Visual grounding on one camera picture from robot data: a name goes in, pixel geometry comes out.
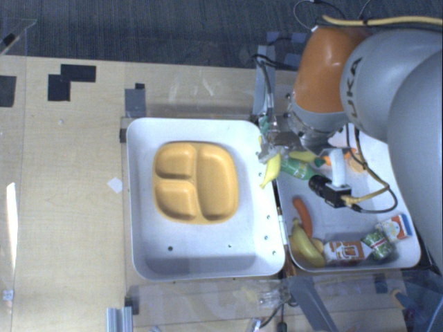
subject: green soda bottle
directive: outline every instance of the green soda bottle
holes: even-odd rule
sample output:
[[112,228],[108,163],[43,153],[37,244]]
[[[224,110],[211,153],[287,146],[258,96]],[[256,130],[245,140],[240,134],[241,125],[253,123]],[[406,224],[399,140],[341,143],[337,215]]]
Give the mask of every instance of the green soda bottle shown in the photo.
[[300,180],[309,180],[313,175],[318,174],[309,166],[309,163],[295,158],[282,158],[280,170]]

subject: soda can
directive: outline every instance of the soda can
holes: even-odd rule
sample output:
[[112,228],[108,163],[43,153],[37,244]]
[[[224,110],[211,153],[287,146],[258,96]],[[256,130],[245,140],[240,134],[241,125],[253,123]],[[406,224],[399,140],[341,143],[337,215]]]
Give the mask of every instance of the soda can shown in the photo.
[[391,243],[387,240],[385,235],[376,230],[375,232],[366,235],[362,238],[362,242],[366,243],[372,249],[372,256],[375,260],[380,261],[388,257],[394,250]]

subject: table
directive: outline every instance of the table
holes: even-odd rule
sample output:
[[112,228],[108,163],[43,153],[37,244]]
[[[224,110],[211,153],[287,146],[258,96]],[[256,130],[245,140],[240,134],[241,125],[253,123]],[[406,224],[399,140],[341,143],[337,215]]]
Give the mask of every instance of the table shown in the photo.
[[[126,264],[130,261],[125,254],[123,193],[108,185],[113,178],[123,179],[119,131],[125,114],[125,89],[134,89],[136,83],[145,85],[149,116],[185,113],[198,106],[204,112],[221,109],[229,117],[247,119],[253,103],[255,71],[2,58],[0,70],[3,73],[8,65],[8,72],[17,76],[18,92],[13,108],[0,109],[2,119],[9,115],[9,123],[3,125],[5,121],[0,120],[0,125],[23,136],[23,142],[14,143],[15,148],[10,150],[15,155],[22,151],[17,170],[21,171],[17,186],[19,234],[12,323],[3,308],[0,324],[11,324],[13,332],[104,331],[106,309],[124,304],[125,259]],[[72,82],[70,102],[50,102],[48,75],[59,75],[62,64],[95,66],[96,81]],[[277,73],[279,93],[290,90],[292,83],[291,73]],[[6,170],[10,164],[3,162],[0,166]],[[177,314],[165,313],[166,320],[168,314],[171,318]],[[333,314],[342,328],[367,322],[374,331],[405,331],[402,317],[397,308],[381,308],[377,321],[365,311]],[[162,332],[245,331],[249,321],[195,320],[179,327],[166,324],[159,328]],[[295,331],[295,326],[297,331],[310,330],[300,311],[289,313],[286,321],[289,331]],[[272,324],[263,331],[273,331]]]

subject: small carton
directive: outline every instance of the small carton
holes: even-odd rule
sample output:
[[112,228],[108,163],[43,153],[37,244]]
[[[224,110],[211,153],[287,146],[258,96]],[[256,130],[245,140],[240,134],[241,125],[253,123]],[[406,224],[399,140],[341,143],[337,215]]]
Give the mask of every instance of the small carton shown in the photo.
[[398,242],[413,235],[413,231],[405,214],[399,214],[376,224],[376,229],[382,231],[389,242]]
[[325,244],[323,254],[326,262],[363,261],[371,254],[372,249],[361,241],[330,241]]

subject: dark floor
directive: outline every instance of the dark floor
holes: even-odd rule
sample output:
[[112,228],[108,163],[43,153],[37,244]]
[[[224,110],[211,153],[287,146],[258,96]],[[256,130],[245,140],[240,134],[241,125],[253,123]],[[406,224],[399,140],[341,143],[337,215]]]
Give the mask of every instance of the dark floor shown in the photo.
[[[33,56],[252,67],[248,56],[269,33],[306,32],[292,14],[297,1],[0,0],[0,19],[37,20]],[[325,1],[356,18],[366,0]],[[442,1],[374,0],[365,17],[441,17]],[[306,3],[298,15],[312,25],[324,11],[335,14]]]

